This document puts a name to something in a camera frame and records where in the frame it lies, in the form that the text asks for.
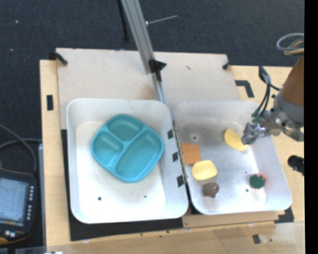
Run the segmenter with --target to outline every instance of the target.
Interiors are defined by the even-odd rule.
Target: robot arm
[[[298,50],[294,48],[291,50],[291,54],[299,54]],[[301,131],[304,126],[304,48],[283,88],[275,97],[273,108],[269,111],[266,110],[266,106],[270,88],[273,86],[263,67],[259,68],[259,76],[267,84],[267,91],[261,106],[252,114],[254,117],[252,123],[246,124],[244,135],[241,138],[242,142],[252,144],[258,138],[272,134],[280,135],[281,132],[296,141],[304,141],[304,133]]]

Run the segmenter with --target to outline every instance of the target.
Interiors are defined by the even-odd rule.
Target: gray cable
[[[13,135],[15,138],[18,139],[19,142],[23,143],[23,145],[26,147],[26,149],[30,152],[32,158],[33,158],[33,162],[34,162],[34,174],[36,174],[37,169],[38,169],[38,164],[37,164],[37,158],[32,150],[32,148],[20,137],[18,136],[16,133],[14,133],[13,131],[11,131],[10,129],[8,129],[7,127],[5,127],[4,125],[0,124],[0,128],[4,129],[5,131],[7,131],[8,133],[10,133],[11,135]]]
[[[22,140],[25,142],[38,142],[38,143],[41,143],[41,141],[42,141],[41,139],[36,139],[36,138],[23,138]],[[6,143],[0,145],[0,150],[4,149],[5,147],[8,147],[10,145],[13,145],[15,143],[20,143],[20,142],[21,142],[20,140],[12,140],[12,141],[6,142]]]
[[[280,51],[292,51],[292,50],[299,50],[299,49],[302,49],[300,47],[294,47],[294,44],[297,43],[297,42],[300,42],[300,43],[303,43],[304,42],[304,36],[305,34],[304,33],[291,33],[291,34],[287,34],[283,37],[281,37],[277,43],[276,43],[276,46],[277,46],[277,49],[280,50]],[[286,39],[289,39],[289,38],[292,38],[292,37],[299,37],[299,39],[293,41],[288,47],[281,47],[280,46],[280,43]]]

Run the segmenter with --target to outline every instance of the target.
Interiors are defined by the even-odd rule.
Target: teal plate
[[[94,159],[118,179],[135,183],[155,167],[164,142],[152,128],[133,116],[112,117],[91,142]]]

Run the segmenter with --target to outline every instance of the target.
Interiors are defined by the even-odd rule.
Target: black tape marking
[[[248,97],[254,98],[253,90],[252,90],[251,85],[248,81],[236,80],[235,85],[236,86],[244,86]]]
[[[173,138],[173,130],[172,129],[167,132],[167,136],[169,139]]]
[[[260,241],[260,238],[259,238],[259,235],[258,235],[258,234],[253,235],[253,236],[252,236],[252,238],[253,238],[253,242],[254,242],[254,244],[259,244],[259,243],[261,243],[261,241]]]
[[[178,159],[178,152],[175,152],[175,153],[172,155],[172,158],[173,158],[173,162],[177,161],[177,159]]]
[[[176,178],[176,181],[178,182],[178,187],[184,185],[184,178],[182,175]]]
[[[276,220],[275,224],[294,222],[295,221],[295,216],[293,215],[291,207],[289,207],[288,209],[284,210],[284,212],[285,212],[284,215],[279,215],[278,216],[279,220]]]
[[[53,95],[47,95],[47,111],[51,111],[54,109],[54,104],[53,104]]]

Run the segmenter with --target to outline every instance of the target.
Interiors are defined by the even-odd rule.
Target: orange block
[[[193,165],[196,162],[201,161],[200,146],[198,144],[183,142],[180,144],[180,146],[185,165]]]

